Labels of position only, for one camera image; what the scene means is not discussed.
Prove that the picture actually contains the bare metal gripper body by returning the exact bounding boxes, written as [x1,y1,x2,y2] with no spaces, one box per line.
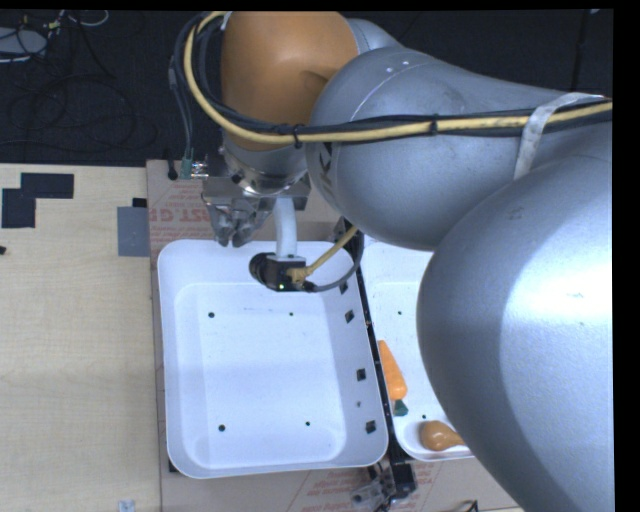
[201,168,312,215]

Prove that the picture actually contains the white plastic tray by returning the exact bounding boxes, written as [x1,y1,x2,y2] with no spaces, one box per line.
[359,241,476,462]
[156,238,390,480]

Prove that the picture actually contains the thin black rod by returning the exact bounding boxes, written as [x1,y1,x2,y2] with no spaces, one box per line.
[343,217,407,482]

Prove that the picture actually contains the orange carrot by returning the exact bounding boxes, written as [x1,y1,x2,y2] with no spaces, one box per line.
[376,339,410,418]

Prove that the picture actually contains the tan pear-shaped toy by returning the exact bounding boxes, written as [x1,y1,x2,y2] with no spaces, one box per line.
[418,419,467,453]

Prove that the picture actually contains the black cylinder on white bracket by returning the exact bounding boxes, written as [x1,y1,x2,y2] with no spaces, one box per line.
[248,196,308,293]

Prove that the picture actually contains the black block with thin wires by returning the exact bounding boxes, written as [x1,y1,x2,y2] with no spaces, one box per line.
[389,461,419,501]

